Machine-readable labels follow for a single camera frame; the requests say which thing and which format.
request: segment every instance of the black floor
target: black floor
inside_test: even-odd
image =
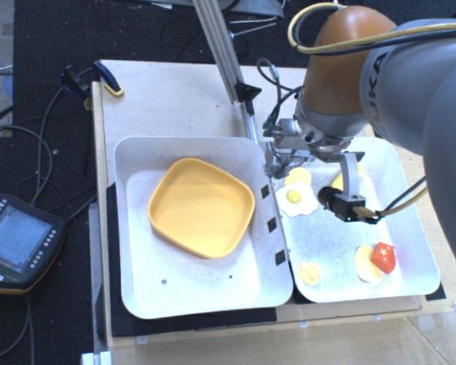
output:
[[[276,66],[307,66],[307,56],[296,54],[287,42],[287,25],[300,9],[331,1],[289,0],[285,18],[277,26],[235,38],[240,64],[254,65],[264,56]],[[456,14],[456,0],[338,1],[374,8],[397,24]],[[228,21],[246,18],[226,14]],[[238,32],[251,26],[229,27]],[[318,27],[307,28],[303,38],[310,43],[317,33]],[[54,167],[37,206],[64,219],[95,194],[91,114],[81,99],[69,94],[51,102],[61,89],[60,75],[66,66],[83,71],[98,59],[214,62],[192,8],[166,10],[116,0],[15,0],[14,122],[38,134],[49,111],[44,139],[54,150]],[[22,131],[0,138],[0,192],[30,201],[36,191],[37,167],[36,138]],[[40,169],[45,176],[46,159]],[[30,293],[37,364],[78,364],[82,353],[93,351],[88,235],[87,211],[82,211],[68,226],[56,263]],[[14,343],[25,318],[24,297],[0,295],[0,352]],[[29,363],[30,343],[27,331],[0,358],[0,364]]]

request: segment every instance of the red toy tomato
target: red toy tomato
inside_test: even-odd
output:
[[[395,269],[395,246],[379,242],[373,249],[373,255],[370,258],[387,275]]]

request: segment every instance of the orange plate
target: orange plate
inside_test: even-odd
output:
[[[209,259],[235,249],[254,210],[255,198],[245,183],[198,158],[176,161],[147,206],[158,233]]]

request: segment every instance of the white tray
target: white tray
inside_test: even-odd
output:
[[[365,174],[359,191],[367,199],[366,207],[382,210],[409,187],[397,152],[386,141],[354,138],[348,151],[366,153],[361,160]],[[304,167],[312,174],[316,196],[340,173],[338,163],[315,160]],[[274,189],[282,183],[283,179],[274,180]],[[294,275],[301,294],[313,302],[424,295],[439,286],[439,270],[414,205],[376,225],[344,223],[321,205],[310,215],[280,215],[294,273],[301,262],[314,262],[320,268],[314,287]],[[397,266],[389,275],[382,273],[381,283],[369,284],[356,273],[355,252],[363,244],[374,246],[377,242],[395,246]]]
[[[147,216],[152,192],[174,162],[196,157],[247,184],[255,213],[235,250],[204,259],[155,233]],[[156,319],[231,309],[279,306],[290,298],[293,281],[264,155],[247,138],[128,137],[114,151],[119,215],[122,299],[133,315]]]

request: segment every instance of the yellow bowl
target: yellow bowl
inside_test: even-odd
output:
[[[176,161],[147,206],[158,233],[209,259],[236,248],[254,210],[255,197],[245,183],[198,158]]]

